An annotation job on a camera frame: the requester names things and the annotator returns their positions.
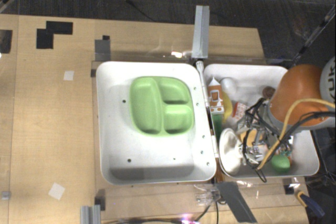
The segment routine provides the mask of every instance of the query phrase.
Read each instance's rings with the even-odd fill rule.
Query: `white sticker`
[[[75,74],[74,71],[65,71],[64,73],[64,80],[73,80],[73,75]]]
[[[51,190],[49,191],[49,195],[52,196],[52,198],[55,198],[57,200],[61,200],[62,195],[64,193],[65,188],[61,185],[54,183],[51,187]]]

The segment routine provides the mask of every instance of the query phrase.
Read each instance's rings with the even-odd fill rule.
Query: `yellow cable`
[[[258,165],[258,167],[256,168],[257,170],[260,170],[263,168],[263,166],[265,165],[267,159],[269,158],[269,156],[276,150],[276,148],[278,147],[278,145],[280,144],[280,140],[284,137],[284,135],[286,134],[286,129],[287,129],[287,125],[288,125],[288,121],[290,118],[290,115],[292,113],[292,111],[294,110],[294,108],[303,102],[315,102],[315,103],[320,103],[320,104],[324,104],[327,106],[330,106],[331,108],[335,108],[335,104],[322,100],[322,99],[316,99],[316,98],[303,98],[300,100],[295,101],[289,108],[289,110],[286,113],[286,117],[284,120],[284,125],[282,127],[282,131],[280,133],[279,139],[274,143],[274,145],[270,148],[270,150],[267,152],[265,158],[261,161],[261,163]]]

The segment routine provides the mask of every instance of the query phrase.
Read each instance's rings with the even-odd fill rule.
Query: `green plate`
[[[143,134],[183,134],[194,125],[194,110],[187,85],[168,77],[140,77],[130,88],[134,126]]]

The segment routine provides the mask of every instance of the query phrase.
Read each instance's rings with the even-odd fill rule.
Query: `wooden table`
[[[47,20],[73,22],[73,34],[54,35],[52,50],[36,49],[36,29],[46,28]],[[0,200],[0,223],[79,223],[80,207],[92,206],[97,192],[90,76],[95,39],[109,35],[115,55],[145,52],[163,57],[171,51],[191,50],[193,26],[0,15],[0,29],[13,31],[12,50],[0,59],[0,187],[12,193],[9,201]],[[256,29],[210,27],[209,35],[210,55],[264,55]],[[64,80],[65,71],[74,71],[72,81]],[[53,183],[65,187],[60,200],[48,195]],[[280,185],[275,180],[260,187],[260,196],[256,189],[242,189],[259,223],[308,223],[305,209],[293,196],[284,195],[281,188],[267,189]],[[185,188],[187,195],[195,193],[190,185]],[[306,191],[305,185],[300,189]],[[148,202],[144,204],[135,196],[143,190],[118,189],[119,202],[129,204],[123,217],[133,217],[135,211],[157,216],[174,212],[181,204],[170,200],[171,204],[163,205],[153,197],[142,198]],[[202,211],[194,201],[183,198],[185,193],[176,192],[173,197],[186,208],[194,208],[188,211],[191,214]],[[202,223],[214,223],[213,211]],[[227,206],[220,206],[220,211],[225,223],[236,223]],[[105,220],[113,217],[119,218],[120,212],[102,212]]]

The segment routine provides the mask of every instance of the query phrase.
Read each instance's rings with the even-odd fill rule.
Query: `green ball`
[[[278,173],[287,173],[290,168],[289,159],[283,155],[274,155],[271,160],[272,167]]]

